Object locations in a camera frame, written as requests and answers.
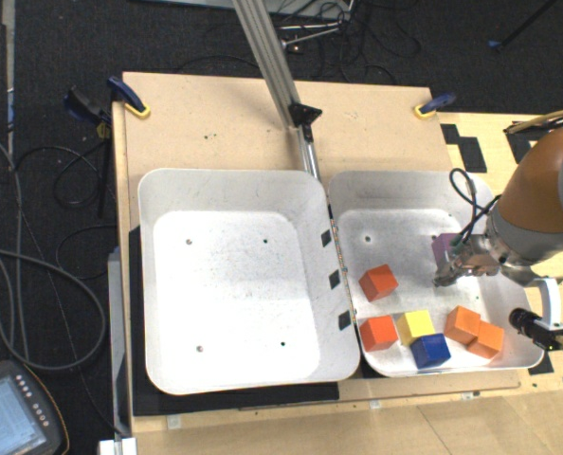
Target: orange block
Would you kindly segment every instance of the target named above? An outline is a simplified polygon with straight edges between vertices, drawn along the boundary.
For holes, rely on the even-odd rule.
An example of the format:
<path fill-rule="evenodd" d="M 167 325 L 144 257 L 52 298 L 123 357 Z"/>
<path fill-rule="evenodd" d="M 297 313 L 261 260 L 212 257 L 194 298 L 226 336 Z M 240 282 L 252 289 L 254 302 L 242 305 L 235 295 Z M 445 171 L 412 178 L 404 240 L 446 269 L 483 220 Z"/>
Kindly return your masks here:
<path fill-rule="evenodd" d="M 467 351 L 491 359 L 502 349 L 505 331 L 497 325 L 480 321 L 480 331 L 467 346 Z"/>
<path fill-rule="evenodd" d="M 458 305 L 445 320 L 444 335 L 467 345 L 480 332 L 481 315 Z"/>
<path fill-rule="evenodd" d="M 390 295 L 398 283 L 388 264 L 382 264 L 376 268 L 369 269 L 359 279 L 359 284 L 368 301 L 375 301 Z"/>
<path fill-rule="evenodd" d="M 391 315 L 368 318 L 359 326 L 361 342 L 366 352 L 383 351 L 397 340 Z"/>

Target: screen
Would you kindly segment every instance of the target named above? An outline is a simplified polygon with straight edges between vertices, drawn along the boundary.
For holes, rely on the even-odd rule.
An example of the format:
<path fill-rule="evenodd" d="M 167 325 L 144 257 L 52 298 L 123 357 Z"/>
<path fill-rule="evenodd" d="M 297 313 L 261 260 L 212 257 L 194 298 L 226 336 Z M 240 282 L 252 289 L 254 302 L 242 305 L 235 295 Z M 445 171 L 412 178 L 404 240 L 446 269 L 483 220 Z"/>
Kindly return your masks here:
<path fill-rule="evenodd" d="M 0 455 L 22 455 L 45 441 L 11 377 L 0 379 Z"/>

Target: wooden table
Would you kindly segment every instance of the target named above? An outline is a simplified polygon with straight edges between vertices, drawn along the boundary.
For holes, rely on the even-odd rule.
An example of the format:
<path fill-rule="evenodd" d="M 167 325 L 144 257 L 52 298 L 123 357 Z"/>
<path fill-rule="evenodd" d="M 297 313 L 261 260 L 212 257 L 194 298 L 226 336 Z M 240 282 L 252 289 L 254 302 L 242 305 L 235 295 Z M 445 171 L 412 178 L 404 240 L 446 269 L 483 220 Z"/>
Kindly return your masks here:
<path fill-rule="evenodd" d="M 140 178 L 165 167 L 293 170 L 300 158 L 296 136 L 282 129 L 262 80 L 142 73 L 126 73 L 123 79 L 153 110 L 140 120 L 114 106 L 126 348 L 131 352 L 128 232 L 139 225 Z M 446 146 L 441 133 L 440 123 L 452 123 L 461 136 L 478 138 L 488 166 L 481 177 L 500 193 L 516 167 L 502 129 L 513 119 L 530 118 L 440 113 L 419 120 L 412 109 L 431 99 L 426 88 L 320 82 L 297 82 L 297 88 L 303 102 L 324 111 L 314 125 L 324 187 L 345 170 L 462 167 L 458 149 Z M 563 275 L 563 253 L 537 270 Z M 540 311 L 537 291 L 527 293 L 533 310 Z M 140 453 L 149 454 L 170 453 L 176 444 L 188 454 L 336 454 L 349 447 L 374 453 L 390 446 L 401 453 L 463 453 L 470 444 L 465 445 L 466 428 L 459 420 L 470 416 L 498 428 L 497 433 L 485 430 L 473 443 L 490 446 L 502 440 L 507 452 L 525 453 L 528 447 L 528 453 L 563 453 L 555 451 L 563 450 L 563 436 L 538 432 L 543 423 L 561 422 L 563 430 L 563 353 L 552 354 L 552 360 L 554 373 L 536 377 L 525 369 L 381 379 L 357 373 L 339 383 L 335 403 L 133 416 L 132 432 Z M 127 365 L 131 369 L 130 359 Z M 478 399 L 464 402 L 473 397 Z M 340 438 L 337 426 L 342 426 Z M 409 440 L 418 437 L 420 445 L 410 448 Z"/>

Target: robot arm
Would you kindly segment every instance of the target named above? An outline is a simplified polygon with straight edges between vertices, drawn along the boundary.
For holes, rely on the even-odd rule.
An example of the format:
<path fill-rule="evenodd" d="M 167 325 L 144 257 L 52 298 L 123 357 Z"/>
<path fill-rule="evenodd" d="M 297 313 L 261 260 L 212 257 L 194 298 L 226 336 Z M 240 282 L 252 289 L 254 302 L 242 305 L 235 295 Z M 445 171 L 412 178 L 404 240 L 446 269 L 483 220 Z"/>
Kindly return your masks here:
<path fill-rule="evenodd" d="M 531 268 L 563 251 L 563 128 L 550 132 L 524 156 L 498 202 L 485 213 L 483 234 L 435 240 L 434 283 L 449 286 L 462 276 L 501 272 L 524 287 L 537 286 L 543 316 L 517 309 L 510 322 L 539 347 L 563 350 L 558 279 L 540 277 Z"/>

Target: black floor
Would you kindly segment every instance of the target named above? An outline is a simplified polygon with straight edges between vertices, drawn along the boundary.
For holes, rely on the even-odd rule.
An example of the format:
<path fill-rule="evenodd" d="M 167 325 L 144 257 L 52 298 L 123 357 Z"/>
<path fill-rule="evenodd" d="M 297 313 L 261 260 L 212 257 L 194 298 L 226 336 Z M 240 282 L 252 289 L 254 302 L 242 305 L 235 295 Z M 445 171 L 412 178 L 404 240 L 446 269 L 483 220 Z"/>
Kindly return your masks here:
<path fill-rule="evenodd" d="M 457 99 L 447 111 L 544 114 L 563 109 L 563 0 L 501 53 L 487 43 L 508 36 L 546 1 L 363 0 L 342 35 L 308 42 L 288 62 L 300 80 L 426 86 L 434 96 L 454 92 Z M 281 17 L 274 20 L 278 23 Z M 0 0 L 0 142 L 7 148 L 5 51 Z M 16 0 L 14 157 L 41 149 L 19 168 L 30 225 L 23 227 L 23 251 L 39 257 L 41 250 L 48 261 L 56 262 L 57 247 L 69 234 L 115 223 L 111 195 L 101 218 L 96 202 L 83 208 L 69 204 L 92 192 L 95 177 L 86 164 L 56 183 L 74 155 L 47 147 L 83 153 L 99 143 L 90 125 L 65 112 L 63 96 L 70 86 L 76 84 L 106 103 L 106 79 L 124 70 L 259 76 L 252 62 L 230 10 L 125 0 Z M 97 167 L 101 153 L 88 157 Z M 0 155 L 0 247 L 14 248 L 16 212 L 13 181 Z M 59 254 L 61 265 L 73 274 L 97 277 L 86 283 L 105 306 L 107 280 L 99 273 L 115 245 L 113 227 L 94 228 L 70 238 Z M 8 266 L 13 271 L 13 263 Z M 95 310 L 68 282 L 54 282 L 81 355 L 95 340 Z M 50 278 L 27 265 L 23 291 L 31 359 L 70 362 L 68 335 Z M 5 309 L 4 290 L 0 296 Z M 0 360 L 7 357 L 0 340 Z M 84 370 L 86 384 L 106 417 L 111 416 L 109 369 L 108 351 L 103 349 Z M 99 440 L 113 437 L 77 374 L 44 374 L 43 379 L 68 424 L 71 453 L 95 453 Z"/>

